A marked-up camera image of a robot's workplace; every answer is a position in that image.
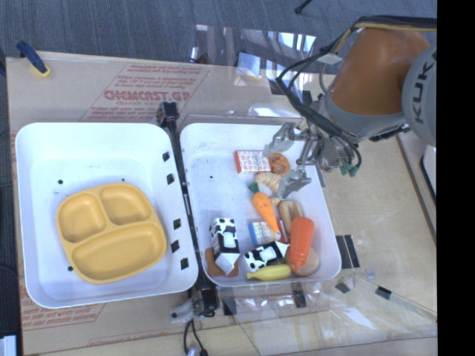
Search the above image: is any black block with thin wires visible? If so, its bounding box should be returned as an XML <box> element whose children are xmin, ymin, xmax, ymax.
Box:
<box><xmin>187</xmin><ymin>285</ymin><xmax>220</xmax><ymax>317</ymax></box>
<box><xmin>155</xmin><ymin>101</ymin><xmax>181</xmax><ymax>128</ymax></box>

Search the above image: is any orange and white carton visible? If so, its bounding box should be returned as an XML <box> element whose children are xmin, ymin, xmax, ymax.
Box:
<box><xmin>234</xmin><ymin>149</ymin><xmax>272</xmax><ymax>175</ymax></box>

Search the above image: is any brown biscuit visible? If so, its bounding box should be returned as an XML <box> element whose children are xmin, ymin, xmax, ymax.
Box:
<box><xmin>204</xmin><ymin>247</ymin><xmax>240</xmax><ymax>278</ymax></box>

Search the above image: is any tan round bread bun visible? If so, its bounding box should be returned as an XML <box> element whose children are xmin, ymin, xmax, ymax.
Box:
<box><xmin>284</xmin><ymin>245</ymin><xmax>321</xmax><ymax>277</ymax></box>

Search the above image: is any white plastic tray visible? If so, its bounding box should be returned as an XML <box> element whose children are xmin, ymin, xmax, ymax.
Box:
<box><xmin>179</xmin><ymin>122</ymin><xmax>342</xmax><ymax>288</ymax></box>
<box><xmin>14</xmin><ymin>122</ymin><xmax>200</xmax><ymax>310</ymax></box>

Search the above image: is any small cow print carton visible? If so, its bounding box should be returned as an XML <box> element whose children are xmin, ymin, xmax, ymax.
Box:
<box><xmin>243</xmin><ymin>240</ymin><xmax>290</xmax><ymax>274</ymax></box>

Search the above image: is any tan hot dog bun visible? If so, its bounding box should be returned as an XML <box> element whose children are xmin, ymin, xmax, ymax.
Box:
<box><xmin>278</xmin><ymin>200</ymin><xmax>305</xmax><ymax>233</ymax></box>

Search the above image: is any yellow banana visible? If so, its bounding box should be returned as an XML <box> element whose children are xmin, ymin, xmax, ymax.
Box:
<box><xmin>246</xmin><ymin>263</ymin><xmax>292</xmax><ymax>283</ymax></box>

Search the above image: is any black cylinder on white bracket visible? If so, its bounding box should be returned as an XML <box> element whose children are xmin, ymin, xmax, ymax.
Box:
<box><xmin>368</xmin><ymin>123</ymin><xmax>412</xmax><ymax>143</ymax></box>

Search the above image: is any brown pretzel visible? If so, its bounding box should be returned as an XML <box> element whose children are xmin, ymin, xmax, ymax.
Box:
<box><xmin>267</xmin><ymin>153</ymin><xmax>292</xmax><ymax>177</ymax></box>

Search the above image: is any thin black rod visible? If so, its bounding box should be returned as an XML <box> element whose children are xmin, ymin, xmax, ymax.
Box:
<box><xmin>166</xmin><ymin>119</ymin><xmax>209</xmax><ymax>293</ymax></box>

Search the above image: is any blue and orange carton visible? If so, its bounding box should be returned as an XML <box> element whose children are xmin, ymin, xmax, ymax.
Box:
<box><xmin>248</xmin><ymin>220</ymin><xmax>289</xmax><ymax>248</ymax></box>

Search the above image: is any yellow divided plate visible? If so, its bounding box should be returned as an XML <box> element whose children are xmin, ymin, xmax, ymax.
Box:
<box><xmin>55</xmin><ymin>182</ymin><xmax>168</xmax><ymax>285</ymax></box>

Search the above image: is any tall cow print carton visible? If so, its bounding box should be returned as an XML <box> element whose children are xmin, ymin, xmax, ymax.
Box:
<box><xmin>209</xmin><ymin>217</ymin><xmax>241</xmax><ymax>276</ymax></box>

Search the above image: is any beige croissant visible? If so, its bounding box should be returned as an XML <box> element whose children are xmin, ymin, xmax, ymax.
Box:
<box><xmin>254</xmin><ymin>171</ymin><xmax>284</xmax><ymax>194</ymax></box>

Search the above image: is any brown cardboard board red print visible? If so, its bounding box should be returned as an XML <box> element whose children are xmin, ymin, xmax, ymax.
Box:
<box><xmin>5</xmin><ymin>50</ymin><xmax>337</xmax><ymax>356</ymax></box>

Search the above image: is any orange squeeze bottle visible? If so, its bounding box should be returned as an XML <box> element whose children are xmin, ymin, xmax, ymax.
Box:
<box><xmin>288</xmin><ymin>217</ymin><xmax>315</xmax><ymax>273</ymax></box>

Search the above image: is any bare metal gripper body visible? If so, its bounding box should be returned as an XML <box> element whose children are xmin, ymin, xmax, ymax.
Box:
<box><xmin>296</xmin><ymin>101</ymin><xmax>359</xmax><ymax>174</ymax></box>

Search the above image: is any orange carrot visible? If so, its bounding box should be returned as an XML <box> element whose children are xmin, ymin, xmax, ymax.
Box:
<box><xmin>247</xmin><ymin>182</ymin><xmax>281</xmax><ymax>237</ymax></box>

